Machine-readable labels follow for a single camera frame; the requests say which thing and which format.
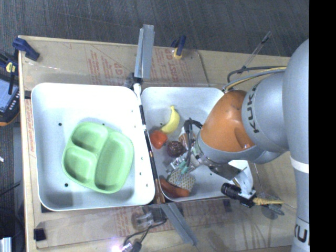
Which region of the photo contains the white yellow patterned packet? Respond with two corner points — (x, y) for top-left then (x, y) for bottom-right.
(167, 168), (196, 193)

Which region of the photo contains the brown and white bread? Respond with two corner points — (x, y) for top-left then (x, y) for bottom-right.
(178, 132), (196, 149)

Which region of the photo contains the green divided plate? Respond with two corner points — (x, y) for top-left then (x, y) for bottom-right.
(61, 121), (135, 194)

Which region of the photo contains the black cylinder on white bracket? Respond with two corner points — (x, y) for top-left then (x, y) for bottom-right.
(220, 160), (257, 208)

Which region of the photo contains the brown cardboard board red print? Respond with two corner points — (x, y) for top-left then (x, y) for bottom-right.
(17, 35), (298, 252)

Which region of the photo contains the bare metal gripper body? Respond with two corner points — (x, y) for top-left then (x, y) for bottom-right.
(165, 140), (208, 177)

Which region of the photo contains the orange sausage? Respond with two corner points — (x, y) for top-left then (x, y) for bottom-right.
(159, 177), (191, 198)

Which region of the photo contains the yellow banana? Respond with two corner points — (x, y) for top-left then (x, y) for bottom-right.
(160, 105), (181, 134)

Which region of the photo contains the dark brown doughnut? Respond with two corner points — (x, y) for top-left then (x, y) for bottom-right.
(167, 140), (186, 158)

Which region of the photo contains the white plastic tray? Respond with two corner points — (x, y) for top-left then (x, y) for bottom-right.
(30, 82), (156, 212)
(141, 87), (253, 202)

